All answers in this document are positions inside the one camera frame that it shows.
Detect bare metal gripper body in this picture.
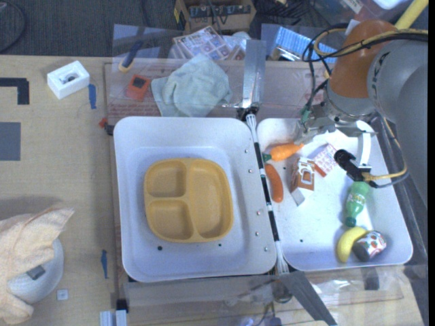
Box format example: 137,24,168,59
300,95,377,136

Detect orange carrot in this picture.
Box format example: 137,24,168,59
262,142,305,164

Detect red and white packet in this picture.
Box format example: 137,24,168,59
312,143,339,178

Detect orange and white carton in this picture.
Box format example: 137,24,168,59
289,156,317,207

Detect orange sausage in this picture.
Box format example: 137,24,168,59
264,163,285,204

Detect thin black and white rod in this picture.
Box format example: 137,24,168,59
245,113,290,276

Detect green plastic bottle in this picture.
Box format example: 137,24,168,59
344,181,371,228

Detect white plastic tray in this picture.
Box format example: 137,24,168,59
113,115,278,283
256,117,414,272

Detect yellow divided plate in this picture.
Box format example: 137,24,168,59
143,157,235,245

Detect yellow banana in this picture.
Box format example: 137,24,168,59
336,225,370,264

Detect pale green cloth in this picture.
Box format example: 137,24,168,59
150,53,234,118

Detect small can with red print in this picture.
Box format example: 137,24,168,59
351,230,388,263

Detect brown cardboard box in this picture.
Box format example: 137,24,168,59
173,0,258,34

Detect yellow foam tube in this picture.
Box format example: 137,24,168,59
394,0,429,31

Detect orange handheld device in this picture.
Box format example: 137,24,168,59
124,74,152,102

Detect yellow and blue tool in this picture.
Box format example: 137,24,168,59
118,40,145,74

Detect small white open box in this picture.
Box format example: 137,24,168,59
46,60,91,101

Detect white round container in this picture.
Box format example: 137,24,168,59
6,237,65,306

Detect pale yellow towel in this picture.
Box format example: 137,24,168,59
0,206,76,326

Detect black cylinder on white bracket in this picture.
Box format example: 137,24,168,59
334,120,377,183

